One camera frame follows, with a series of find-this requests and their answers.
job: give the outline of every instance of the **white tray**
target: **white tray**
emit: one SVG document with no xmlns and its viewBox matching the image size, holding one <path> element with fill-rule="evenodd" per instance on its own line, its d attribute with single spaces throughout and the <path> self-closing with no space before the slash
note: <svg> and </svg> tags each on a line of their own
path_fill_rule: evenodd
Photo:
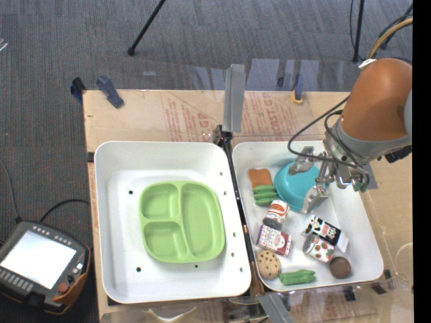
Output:
<svg viewBox="0 0 431 323">
<path fill-rule="evenodd" d="M 228 159 L 212 143 L 109 141 L 97 148 L 96 169 L 102 282 L 119 303 L 147 303 L 243 294 L 251 272 Z M 153 183 L 194 180 L 217 195 L 226 243 L 205 262 L 171 264 L 143 245 L 139 196 Z"/>
<path fill-rule="evenodd" d="M 244 142 L 238 144 L 232 152 L 238 189 L 255 253 L 262 250 L 256 246 L 256 241 L 259 227 L 268 208 L 255 204 L 248 171 L 251 168 L 267 168 L 274 179 L 280 168 L 296 159 L 296 155 L 288 151 L 287 144 L 287 142 Z M 295 151 L 301 152 L 304 146 L 314 146 L 314 154 L 324 150 L 322 141 L 292 142 L 292 149 Z M 316 281 L 285 286 L 278 278 L 269 280 L 259 274 L 262 282 L 268 288 L 283 292 L 367 282 L 381 276 L 383 272 L 382 256 L 359 192 L 355 192 L 352 186 L 340 189 L 335 183 L 329 185 L 329 192 L 329 199 L 312 210 L 310 214 L 290 210 L 282 228 L 282 231 L 292 236 L 292 244 L 287 257 L 278 256 L 281 261 L 281 271 L 290 272 L 302 268 L 314 270 Z M 326 222 L 339 227 L 349 239 L 347 255 L 352 266 L 352 273 L 348 278 L 336 279 L 329 272 L 328 264 L 303 253 L 302 245 L 305 237 L 301 236 L 300 232 L 306 227 L 306 220 L 310 215 L 317 215 Z"/>
</svg>

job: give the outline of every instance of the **toy chocolate ball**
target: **toy chocolate ball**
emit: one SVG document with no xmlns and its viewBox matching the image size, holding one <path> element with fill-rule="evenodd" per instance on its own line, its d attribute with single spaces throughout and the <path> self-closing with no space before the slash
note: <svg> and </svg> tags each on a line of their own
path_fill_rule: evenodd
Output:
<svg viewBox="0 0 431 323">
<path fill-rule="evenodd" d="M 350 275 L 352 268 L 346 257 L 336 256 L 329 261 L 329 271 L 337 279 L 344 279 Z"/>
<path fill-rule="evenodd" d="M 256 255 L 256 263 L 259 273 L 266 279 L 274 279 L 280 274 L 280 260 L 272 251 L 259 251 Z"/>
</svg>

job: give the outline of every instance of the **black cable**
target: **black cable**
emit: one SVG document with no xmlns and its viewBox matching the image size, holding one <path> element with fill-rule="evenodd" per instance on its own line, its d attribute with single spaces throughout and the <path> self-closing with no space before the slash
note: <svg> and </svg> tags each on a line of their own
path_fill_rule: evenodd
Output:
<svg viewBox="0 0 431 323">
<path fill-rule="evenodd" d="M 54 211 L 54 209 L 56 209 L 57 207 L 64 205 L 65 203 L 68 202 L 83 202 L 83 203 L 87 203 L 88 205 L 90 204 L 88 201 L 86 200 L 82 200 L 82 199 L 67 199 L 67 200 L 63 200 L 60 201 L 59 203 L 55 204 L 54 206 L 52 206 L 40 219 L 39 222 L 43 222 L 45 220 L 45 218 L 48 216 L 49 213 L 51 213 L 52 211 Z"/>
<path fill-rule="evenodd" d="M 369 183 L 370 182 L 370 176 L 368 175 L 368 172 L 366 170 L 364 170 L 362 165 L 359 164 L 358 160 L 356 160 L 356 158 L 354 157 L 353 153 L 344 145 L 344 143 L 340 140 L 340 138 L 337 135 L 335 135 L 335 133 L 332 132 L 332 128 L 329 127 L 329 125 L 328 125 L 328 120 L 331 116 L 340 115 L 342 112 L 343 112 L 343 110 L 338 110 L 338 111 L 335 111 L 335 112 L 328 114 L 328 116 L 325 119 L 325 129 L 328 132 L 328 134 L 335 140 L 335 142 L 337 142 L 338 145 L 343 149 L 343 151 L 348 155 L 348 157 L 355 163 L 356 166 L 351 166 L 351 167 L 355 168 L 360 173 L 361 181 L 362 181 L 363 176 L 365 176 L 366 182 Z"/>
<path fill-rule="evenodd" d="M 404 12 L 404 14 L 396 21 L 401 23 L 403 20 L 405 20 L 408 16 L 413 17 L 413 13 L 411 13 L 413 11 L 413 3 L 411 3 L 411 5 L 409 6 L 409 8 L 407 9 L 406 12 Z M 382 33 L 380 33 L 378 35 L 378 37 L 383 36 L 383 34 L 386 32 L 386 30 L 384 30 Z M 385 41 L 380 45 L 381 49 L 386 49 L 386 46 L 388 45 L 389 41 L 392 39 L 392 37 L 394 36 L 394 34 L 390 35 L 388 38 L 385 39 Z"/>
<path fill-rule="evenodd" d="M 384 28 L 380 34 L 378 34 L 377 38 L 380 38 L 381 36 L 383 36 L 385 34 L 385 32 L 387 30 L 389 30 L 390 28 L 392 28 L 392 26 L 394 26 L 395 24 L 398 24 L 399 22 L 402 22 L 403 20 L 405 20 L 407 17 L 411 17 L 413 16 L 412 13 L 409 14 L 403 14 L 401 17 L 398 17 L 396 20 L 394 20 L 392 23 L 390 23 L 386 28 Z"/>
<path fill-rule="evenodd" d="M 3 166 L 3 169 L 5 169 L 7 182 L 9 183 L 9 191 L 10 191 L 11 200 L 12 200 L 12 208 L 15 211 L 15 222 L 19 223 L 22 221 L 22 218 L 20 217 L 20 214 L 18 213 L 18 208 L 16 206 L 15 194 L 13 193 L 11 176 L 9 175 L 9 171 L 7 171 L 6 165 L 1 160 L 0 160 L 0 164 L 1 164 L 1 166 Z"/>
<path fill-rule="evenodd" d="M 314 154 L 307 154 L 307 153 L 302 153 L 302 152 L 297 152 L 294 151 L 292 149 L 292 142 L 294 139 L 296 139 L 298 137 L 298 135 L 300 135 L 302 132 L 304 132 L 306 129 L 310 128 L 313 124 L 317 123 L 319 120 L 321 120 L 323 117 L 325 117 L 326 115 L 330 114 L 332 111 L 334 111 L 336 108 L 338 108 L 339 106 L 341 106 L 343 103 L 347 102 L 347 100 L 349 99 L 348 95 L 346 98 L 344 98 L 340 103 L 338 103 L 337 105 L 335 105 L 334 107 L 332 107 L 331 109 L 329 109 L 328 111 L 324 112 L 322 115 L 320 115 L 318 118 L 316 118 L 315 120 L 311 121 L 310 123 L 308 123 L 304 128 L 302 128 L 301 130 L 299 130 L 296 134 L 294 134 L 292 136 L 292 138 L 289 140 L 288 142 L 288 150 L 296 155 L 301 155 L 302 157 L 308 157 L 308 158 L 313 158 L 313 159 L 317 159 L 317 160 L 321 160 L 322 162 L 332 162 L 332 163 L 336 163 L 338 165 L 345 165 L 345 166 L 349 166 L 353 169 L 356 169 L 357 171 L 359 171 L 359 173 L 366 175 L 366 171 L 364 169 L 362 169 L 361 166 L 357 165 L 357 164 L 351 164 L 351 163 L 347 163 L 346 161 L 341 161 L 337 158 L 332 158 L 332 157 L 323 157 L 320 155 L 314 155 Z"/>
<path fill-rule="evenodd" d="M 409 20 L 403 20 L 403 21 L 399 22 L 398 24 L 395 24 L 394 26 L 392 26 L 392 28 L 390 28 L 389 31 L 385 32 L 385 34 L 389 33 L 390 36 L 386 36 L 386 38 L 384 40 L 382 40 L 382 37 L 384 37 L 384 36 L 381 36 L 373 44 L 373 46 L 372 46 L 370 52 L 368 53 L 367 57 L 370 58 L 370 59 L 375 59 L 376 55 L 377 55 L 377 49 L 378 48 L 382 48 L 382 49 L 386 48 L 386 46 L 382 47 L 382 45 L 384 45 L 385 43 L 387 43 L 388 40 L 390 40 L 395 35 L 396 32 L 400 31 L 401 29 L 404 29 L 405 27 L 409 26 L 411 23 L 409 23 Z"/>
</svg>

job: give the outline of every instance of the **small carton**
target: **small carton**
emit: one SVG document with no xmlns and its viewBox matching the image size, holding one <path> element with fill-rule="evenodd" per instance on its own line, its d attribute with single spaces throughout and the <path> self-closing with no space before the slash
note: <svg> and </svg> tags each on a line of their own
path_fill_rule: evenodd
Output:
<svg viewBox="0 0 431 323">
<path fill-rule="evenodd" d="M 283 231 L 262 225 L 259 229 L 256 245 L 262 249 L 274 251 L 280 256 L 287 257 L 290 251 L 292 236 Z"/>
<path fill-rule="evenodd" d="M 317 235 L 328 243 L 337 246 L 342 252 L 347 250 L 349 240 L 345 234 L 338 227 L 327 223 L 316 215 L 311 215 L 305 230 L 301 232 L 304 237 L 310 234 Z"/>
</svg>

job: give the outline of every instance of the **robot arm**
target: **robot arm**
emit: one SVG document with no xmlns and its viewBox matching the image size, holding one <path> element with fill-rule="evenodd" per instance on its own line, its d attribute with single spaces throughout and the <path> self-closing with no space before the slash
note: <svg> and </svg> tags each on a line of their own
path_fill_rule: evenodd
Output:
<svg viewBox="0 0 431 323">
<path fill-rule="evenodd" d="M 298 157 L 291 167 L 294 175 L 307 171 L 310 162 L 326 159 L 304 199 L 303 213 L 329 196 L 329 183 L 365 191 L 369 177 L 363 166 L 382 156 L 394 162 L 411 152 L 412 73 L 412 66 L 398 59 L 371 60 L 365 66 L 340 117 L 327 128 L 325 152 L 313 157 L 306 147 L 303 153 L 309 156 Z"/>
</svg>

